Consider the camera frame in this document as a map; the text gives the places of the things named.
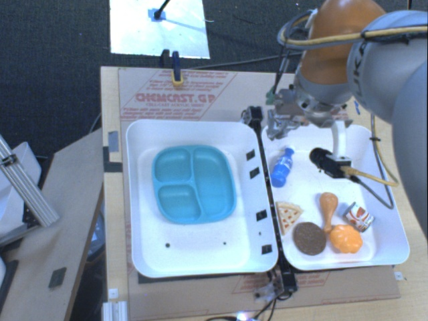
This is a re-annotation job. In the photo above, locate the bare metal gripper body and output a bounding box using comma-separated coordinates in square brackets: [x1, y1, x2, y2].
[272, 87, 343, 125]

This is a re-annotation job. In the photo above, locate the blue toy bottle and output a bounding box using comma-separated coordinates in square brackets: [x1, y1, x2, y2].
[270, 147, 296, 189]

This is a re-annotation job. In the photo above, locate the thin black rod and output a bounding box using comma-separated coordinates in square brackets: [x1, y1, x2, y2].
[252, 118, 292, 280]

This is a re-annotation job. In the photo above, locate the blue divided plate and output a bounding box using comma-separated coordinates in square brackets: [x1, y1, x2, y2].
[151, 144, 238, 225]

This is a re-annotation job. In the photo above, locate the toy pizza slice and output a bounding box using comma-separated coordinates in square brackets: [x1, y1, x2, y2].
[275, 201, 305, 237]

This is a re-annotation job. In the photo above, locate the brown cardboard board red print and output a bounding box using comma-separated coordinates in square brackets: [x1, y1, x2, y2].
[118, 68, 401, 321]

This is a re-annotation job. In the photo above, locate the tan toy chicken drumstick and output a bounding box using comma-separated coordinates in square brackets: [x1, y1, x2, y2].
[318, 192, 340, 235]

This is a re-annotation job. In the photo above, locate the brown round biscuit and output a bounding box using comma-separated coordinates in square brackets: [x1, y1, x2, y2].
[292, 221, 328, 257]

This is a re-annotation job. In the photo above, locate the small red and white can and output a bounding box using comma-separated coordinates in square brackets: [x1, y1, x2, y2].
[342, 201, 376, 233]

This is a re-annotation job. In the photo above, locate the orange toy pumpkin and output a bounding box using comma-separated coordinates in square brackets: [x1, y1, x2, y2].
[328, 224, 364, 255]

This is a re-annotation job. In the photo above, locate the white plastic tray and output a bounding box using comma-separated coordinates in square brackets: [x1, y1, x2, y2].
[125, 118, 280, 278]
[261, 123, 411, 272]

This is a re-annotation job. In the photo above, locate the black block with thin wires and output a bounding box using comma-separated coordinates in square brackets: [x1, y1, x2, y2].
[280, 268, 298, 294]
[241, 105, 265, 125]

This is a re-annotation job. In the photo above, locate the black cylinder on white bracket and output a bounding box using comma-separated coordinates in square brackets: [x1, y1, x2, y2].
[308, 120, 354, 179]

